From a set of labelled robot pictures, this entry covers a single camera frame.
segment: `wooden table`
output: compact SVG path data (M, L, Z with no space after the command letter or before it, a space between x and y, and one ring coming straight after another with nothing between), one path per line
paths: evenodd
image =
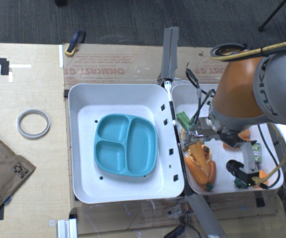
M59 50L59 45L0 44L0 58L7 58L10 65L31 65L31 68L13 68L12 82L0 74L0 139L37 167L5 205L0 238L54 238L56 220L68 219L71 210L64 70L60 68ZM41 109L50 117L51 127L44 137L30 140L18 132L17 118L28 109ZM32 115L23 122L23 128L31 133L45 127L39 116ZM228 237L286 237L286 215L276 193L274 200L277 209L274 214L225 219L220 224ZM195 226L202 231L199 223ZM163 237L173 228L81 237L137 237L138 232L142 237Z

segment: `white tape mark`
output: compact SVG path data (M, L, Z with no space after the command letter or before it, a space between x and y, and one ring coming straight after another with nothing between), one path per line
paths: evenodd
M62 45L59 45L59 67L64 67L64 49Z
M8 81L9 83L13 82L13 72L11 70L8 71Z
M10 64L9 68L31 68L31 64Z
M49 226L50 227L55 227L56 226L56 222L57 222L56 220L50 220L49 221Z

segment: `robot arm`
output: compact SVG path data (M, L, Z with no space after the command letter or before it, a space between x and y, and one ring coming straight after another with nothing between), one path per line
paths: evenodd
M244 141L238 133L257 124L286 125L284 44L284 48L274 52L262 53L261 49L260 54L249 58L246 58L245 52L241 52L243 58L237 56L230 60L210 104L206 122L199 119L195 126L196 135L201 135L205 140L218 136L230 147L241 148L244 163L231 160L226 168L245 186L263 184L259 180L259 170L254 165L252 144L256 141Z
M231 147L262 123L286 125L286 53L230 62L210 105L209 124Z

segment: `gray carpet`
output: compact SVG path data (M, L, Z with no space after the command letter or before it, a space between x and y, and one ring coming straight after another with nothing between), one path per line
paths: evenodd
M283 0L0 0L0 43L61 44L77 29L85 43L163 45L164 28L179 26L179 46L247 43L257 48L286 40Z

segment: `wire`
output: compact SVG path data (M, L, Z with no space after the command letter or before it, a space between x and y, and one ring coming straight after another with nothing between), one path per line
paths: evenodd
M197 89L199 89L199 91L201 91L203 94L206 95L207 92L200 88L197 77L192 73L192 70L187 68L188 64L189 63L187 63L186 65L186 71L185 71L188 80L192 83L193 86L195 86Z
M211 97L212 93L215 94L215 90L214 90L214 89L211 89L210 91L208 91L208 93L206 94L206 96L205 96L203 102L202 102L200 105L198 105L197 111L196 111L196 113L195 113L195 114L193 115L193 117L192 117L192 119L194 119L194 124L197 123L198 117L199 117L199 113L200 113L202 107L204 106L205 102L207 101L207 99L208 99L209 97Z
M231 50L234 49L239 49L240 51L244 51L245 48L246 48L245 45L239 45L234 43L218 45L211 49L211 59L217 61L236 61L236 60L244 60L255 57L269 56L272 54L286 52L286 42L262 47L255 50L240 52L237 54L222 55L222 53L226 53L228 51L230 52Z
M255 182L256 185L262 187L262 188L266 188L266 189L269 189L269 188L272 188L280 179L280 167L286 162L286 142L285 140L283 139L281 133L279 132L279 130L275 127L275 125L273 123L270 124L271 127L274 129L274 131L276 132L277 136L280 138L282 144L284 145L285 147L285 156L283 158L283 160L280 162L280 164L277 163L274 155L272 154L271 150L269 149L266 141L265 141L265 138L262 134L262 131L261 131L261 127L260 125L258 125L258 129L259 129L259 132L260 132L260 135L261 135L261 138L263 140L263 143L265 144L265 146L267 147L273 161L275 162L276 164L276 167L264 178L259 178L259 177L252 177L252 180ZM276 181L270 185L270 186L266 186L265 184L263 184L264 182L266 182L276 171L278 171L278 178L276 179Z
M182 218L179 219L180 224L187 226L189 228L191 228L192 230L194 230L195 232L197 232L199 238L201 238L201 233L198 231L197 228L195 228L193 225L189 224L189 211L185 212L184 215L182 216Z

